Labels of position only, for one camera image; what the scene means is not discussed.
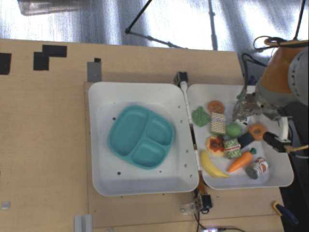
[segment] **wooden table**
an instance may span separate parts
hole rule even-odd
[[[68,55],[50,58],[49,71],[34,71],[33,52],[43,44],[66,45]],[[0,210],[1,232],[71,232],[74,215],[89,213],[95,232],[196,230],[194,218],[179,213],[190,193],[99,196],[104,214],[91,209],[86,66],[100,58],[103,81],[170,83],[176,72],[187,71],[189,84],[241,85],[236,53],[16,40],[0,40],[0,53],[12,54],[10,74],[0,75],[0,203],[11,202],[9,210]],[[283,231],[271,208],[282,203],[279,188],[208,191],[214,208],[201,216],[203,225]]]

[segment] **toy carrot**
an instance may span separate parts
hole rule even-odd
[[[228,172],[233,172],[238,168],[241,168],[242,166],[246,165],[250,161],[252,161],[252,154],[256,154],[256,149],[252,148],[250,151],[246,151],[242,153],[241,157],[237,158],[233,164],[228,169]]]

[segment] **shiny silver floor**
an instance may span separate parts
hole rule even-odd
[[[125,28],[146,1],[0,0],[0,38],[236,51],[238,55],[249,53],[268,63],[272,50],[254,51],[254,39],[262,35],[292,39],[301,3],[301,0],[153,0],[133,27],[134,34],[125,34]],[[299,39],[309,37],[308,3],[307,0]],[[256,80],[263,71],[263,67],[249,65],[249,77]],[[287,111],[295,117],[302,143],[308,143],[308,108],[297,104]],[[285,203],[294,207],[294,212],[308,214],[298,206],[303,202],[298,191],[297,186],[282,190]],[[298,200],[290,198],[295,195]],[[285,228],[294,231],[288,225]]]

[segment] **toy banana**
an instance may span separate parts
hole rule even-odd
[[[209,173],[212,177],[224,177],[229,178],[228,174],[224,174],[220,169],[218,169],[213,163],[211,162],[208,153],[206,150],[203,150],[200,155],[202,167],[205,169],[207,173]]]

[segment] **soda can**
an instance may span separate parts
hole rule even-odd
[[[247,167],[246,173],[251,179],[257,179],[267,169],[268,163],[264,158],[259,157]]]

